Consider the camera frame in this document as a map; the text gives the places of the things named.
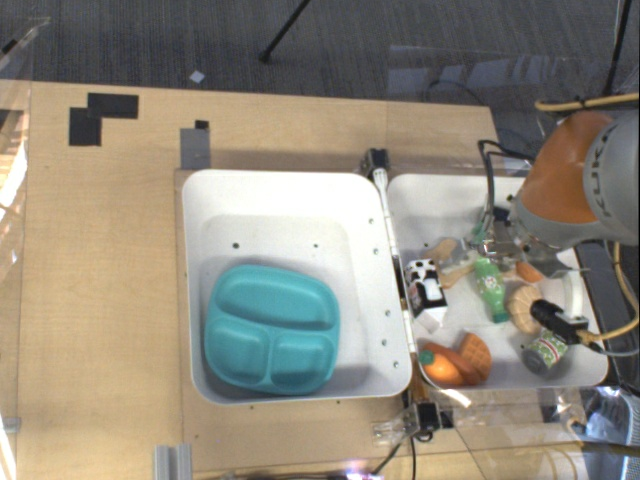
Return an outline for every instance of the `blue plastic plate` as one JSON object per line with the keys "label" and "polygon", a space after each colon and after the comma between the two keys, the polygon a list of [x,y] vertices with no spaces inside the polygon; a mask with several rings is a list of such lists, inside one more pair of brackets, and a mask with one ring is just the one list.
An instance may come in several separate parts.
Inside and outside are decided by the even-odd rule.
{"label": "blue plastic plate", "polygon": [[305,395],[333,374],[340,311],[312,277],[242,265],[218,279],[207,313],[204,351],[223,381],[254,391]]}

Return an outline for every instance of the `yellow cable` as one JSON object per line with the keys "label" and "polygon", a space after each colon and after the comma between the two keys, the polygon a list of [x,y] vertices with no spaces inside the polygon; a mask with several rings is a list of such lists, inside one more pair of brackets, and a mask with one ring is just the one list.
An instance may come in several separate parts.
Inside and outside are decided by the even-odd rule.
{"label": "yellow cable", "polygon": [[616,329],[614,331],[605,332],[604,334],[594,334],[592,332],[585,331],[585,330],[578,331],[578,336],[580,337],[580,341],[582,342],[583,345],[589,346],[594,341],[610,340],[611,338],[617,338],[618,336],[621,336],[622,334],[625,334],[635,329],[638,323],[640,323],[640,310],[638,308],[638,301],[635,295],[629,289],[629,286],[627,285],[626,281],[624,280],[624,274],[622,273],[622,267],[620,266],[620,243],[619,242],[616,242],[615,245],[613,246],[613,267],[616,273],[616,279],[620,284],[620,289],[622,290],[622,293],[624,294],[627,301],[629,301],[629,304],[631,304],[631,306],[633,307],[633,310],[635,311],[636,316],[627,325],[620,327],[619,329]]}
{"label": "yellow cable", "polygon": [[618,103],[631,103],[638,101],[639,96],[639,93],[634,92],[630,94],[593,98],[585,101],[569,101],[566,103],[545,103],[543,101],[536,101],[535,107],[540,112],[570,112],[572,110],[584,110]]}

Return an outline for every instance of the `dark gray floor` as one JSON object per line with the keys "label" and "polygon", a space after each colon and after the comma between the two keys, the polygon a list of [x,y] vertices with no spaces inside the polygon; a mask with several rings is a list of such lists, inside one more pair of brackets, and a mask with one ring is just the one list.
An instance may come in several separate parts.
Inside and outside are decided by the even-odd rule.
{"label": "dark gray floor", "polygon": [[[3,23],[50,16],[35,78],[387,97],[392,45],[571,55],[612,51],[617,0],[314,0],[273,62],[256,57],[298,0],[0,0]],[[625,59],[638,57],[634,4]],[[194,70],[202,84],[189,80]]]}

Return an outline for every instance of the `toy orange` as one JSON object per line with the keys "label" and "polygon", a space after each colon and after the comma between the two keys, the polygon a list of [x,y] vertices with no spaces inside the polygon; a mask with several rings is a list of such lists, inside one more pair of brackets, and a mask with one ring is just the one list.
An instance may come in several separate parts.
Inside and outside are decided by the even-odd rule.
{"label": "toy orange", "polygon": [[465,384],[464,377],[458,368],[444,355],[434,353],[431,350],[423,350],[420,352],[419,359],[422,369],[433,382],[452,386]]}

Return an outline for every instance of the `green can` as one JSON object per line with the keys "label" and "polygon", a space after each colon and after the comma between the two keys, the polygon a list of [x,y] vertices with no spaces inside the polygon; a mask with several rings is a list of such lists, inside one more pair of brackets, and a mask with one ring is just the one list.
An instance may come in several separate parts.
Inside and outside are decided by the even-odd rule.
{"label": "green can", "polygon": [[522,361],[533,373],[544,375],[560,362],[567,350],[569,346],[564,341],[544,329],[540,337],[524,349]]}

